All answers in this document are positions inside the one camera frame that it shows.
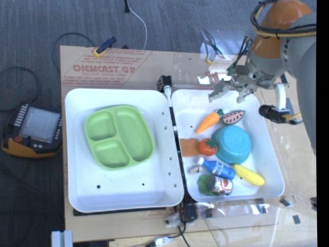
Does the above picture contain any black cylinder on white bracket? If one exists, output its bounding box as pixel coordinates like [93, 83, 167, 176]
[258, 82, 291, 124]

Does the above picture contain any white plastic tray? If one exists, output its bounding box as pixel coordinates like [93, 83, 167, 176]
[64, 87, 185, 214]
[170, 89, 285, 203]

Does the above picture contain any black and white thin rod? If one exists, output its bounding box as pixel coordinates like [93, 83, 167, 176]
[163, 85, 191, 203]

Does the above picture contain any blue bowl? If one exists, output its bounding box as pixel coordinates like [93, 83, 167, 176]
[211, 125, 252, 165]

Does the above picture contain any red and white can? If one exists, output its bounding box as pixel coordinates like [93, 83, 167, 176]
[207, 175, 234, 196]

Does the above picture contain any black block with thin wires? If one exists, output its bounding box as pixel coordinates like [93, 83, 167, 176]
[156, 75, 173, 92]
[178, 202, 198, 222]

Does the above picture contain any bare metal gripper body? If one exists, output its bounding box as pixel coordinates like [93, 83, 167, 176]
[230, 65, 278, 93]

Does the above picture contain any red tomato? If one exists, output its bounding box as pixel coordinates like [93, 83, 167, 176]
[198, 137, 218, 157]

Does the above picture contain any brown cardboard board red print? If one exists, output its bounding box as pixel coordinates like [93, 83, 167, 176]
[59, 45, 296, 243]

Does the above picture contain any yellow corn cob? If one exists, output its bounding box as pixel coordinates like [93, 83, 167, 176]
[232, 164, 265, 187]

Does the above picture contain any blue bottle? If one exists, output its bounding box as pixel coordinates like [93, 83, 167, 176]
[196, 156, 236, 181]

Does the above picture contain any pink watermelon slice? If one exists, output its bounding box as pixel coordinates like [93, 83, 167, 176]
[221, 110, 246, 126]

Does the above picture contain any orange carrot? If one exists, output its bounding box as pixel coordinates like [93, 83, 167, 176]
[195, 109, 224, 135]

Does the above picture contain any orange bread slice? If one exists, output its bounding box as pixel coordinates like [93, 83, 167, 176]
[179, 138, 204, 157]

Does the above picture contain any green divided plate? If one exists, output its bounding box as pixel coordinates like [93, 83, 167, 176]
[84, 104, 155, 171]

